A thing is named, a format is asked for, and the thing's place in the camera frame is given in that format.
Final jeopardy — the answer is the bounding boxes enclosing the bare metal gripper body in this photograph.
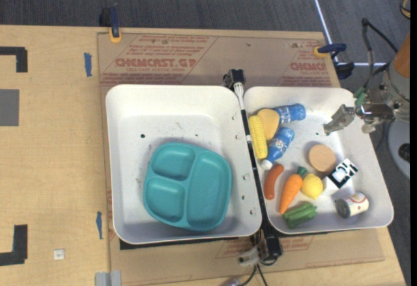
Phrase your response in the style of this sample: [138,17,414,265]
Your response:
[354,87,411,125]

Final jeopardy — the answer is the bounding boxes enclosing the tan round biscuit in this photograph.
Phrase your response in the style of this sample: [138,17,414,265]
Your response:
[308,143,338,173]

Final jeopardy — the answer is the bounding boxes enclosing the blue plastic bottle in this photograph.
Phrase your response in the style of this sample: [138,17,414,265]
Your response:
[273,103,307,125]
[260,126,296,171]

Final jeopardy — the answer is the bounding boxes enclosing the white plastic tray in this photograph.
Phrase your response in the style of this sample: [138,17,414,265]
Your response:
[242,85,395,236]
[105,83,263,245]

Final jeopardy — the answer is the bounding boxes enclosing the black and white cube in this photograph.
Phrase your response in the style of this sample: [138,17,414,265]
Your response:
[326,158,359,190]

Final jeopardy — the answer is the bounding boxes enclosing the yellow lemon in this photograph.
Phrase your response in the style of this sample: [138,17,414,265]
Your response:
[300,173,324,200]

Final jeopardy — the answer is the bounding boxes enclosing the pale orange rounded toy food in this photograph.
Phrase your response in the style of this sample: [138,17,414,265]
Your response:
[257,107,281,141]

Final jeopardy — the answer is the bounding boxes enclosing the yellow corn cob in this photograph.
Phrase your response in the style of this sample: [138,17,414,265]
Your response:
[248,115,269,160]

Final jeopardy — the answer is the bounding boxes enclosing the orange carrot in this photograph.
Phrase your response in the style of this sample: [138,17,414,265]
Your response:
[279,166,308,216]

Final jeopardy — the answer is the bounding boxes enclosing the small white can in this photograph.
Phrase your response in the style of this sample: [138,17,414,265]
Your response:
[335,192,370,219]

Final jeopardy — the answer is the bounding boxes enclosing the orange sausage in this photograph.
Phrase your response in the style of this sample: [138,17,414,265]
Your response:
[263,163,285,201]

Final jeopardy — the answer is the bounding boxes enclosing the thin black and white rod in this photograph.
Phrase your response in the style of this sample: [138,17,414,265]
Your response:
[233,81,272,237]

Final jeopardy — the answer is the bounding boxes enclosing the green bean pods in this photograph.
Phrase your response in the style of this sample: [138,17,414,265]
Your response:
[282,201,319,230]

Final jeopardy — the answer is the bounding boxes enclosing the teal divided plate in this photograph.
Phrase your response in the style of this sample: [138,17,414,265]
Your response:
[142,142,233,233]

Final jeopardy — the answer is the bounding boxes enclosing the brown cardboard board red print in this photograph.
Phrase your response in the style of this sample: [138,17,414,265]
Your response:
[96,27,386,286]

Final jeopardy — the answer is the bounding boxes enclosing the black cylinder on white bracket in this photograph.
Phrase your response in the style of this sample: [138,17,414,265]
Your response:
[387,119,411,180]

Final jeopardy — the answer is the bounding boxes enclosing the black block with thin wires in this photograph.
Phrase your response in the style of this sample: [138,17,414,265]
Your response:
[257,235,283,263]
[223,68,246,89]

